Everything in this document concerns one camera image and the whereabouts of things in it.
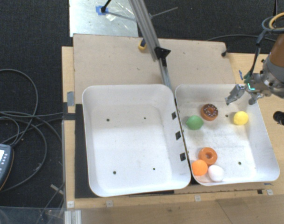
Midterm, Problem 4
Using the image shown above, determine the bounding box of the green lime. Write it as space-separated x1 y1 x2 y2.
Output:
185 115 205 131

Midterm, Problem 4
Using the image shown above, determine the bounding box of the orange fruit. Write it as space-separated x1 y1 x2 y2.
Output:
192 159 208 176

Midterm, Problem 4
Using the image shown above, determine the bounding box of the white egg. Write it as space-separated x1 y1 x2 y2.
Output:
207 165 225 183

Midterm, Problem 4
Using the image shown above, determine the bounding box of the yellow lemon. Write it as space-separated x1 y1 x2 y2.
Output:
233 111 249 126

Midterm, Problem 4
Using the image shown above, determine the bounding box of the brown sprinkled doughnut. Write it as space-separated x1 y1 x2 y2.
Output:
200 103 219 122

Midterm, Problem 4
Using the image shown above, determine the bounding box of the white plastic tray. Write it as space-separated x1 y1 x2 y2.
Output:
174 83 281 187
82 84 192 198

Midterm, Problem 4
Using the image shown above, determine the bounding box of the brown cardboard board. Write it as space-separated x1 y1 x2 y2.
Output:
72 33 265 199

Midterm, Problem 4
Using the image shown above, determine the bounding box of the orange doughnut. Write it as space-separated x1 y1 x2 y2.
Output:
198 147 218 166

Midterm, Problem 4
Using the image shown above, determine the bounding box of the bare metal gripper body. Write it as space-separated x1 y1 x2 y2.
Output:
244 73 284 99

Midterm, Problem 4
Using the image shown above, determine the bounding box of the black cylinder on white bracket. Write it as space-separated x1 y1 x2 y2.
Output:
273 111 284 131

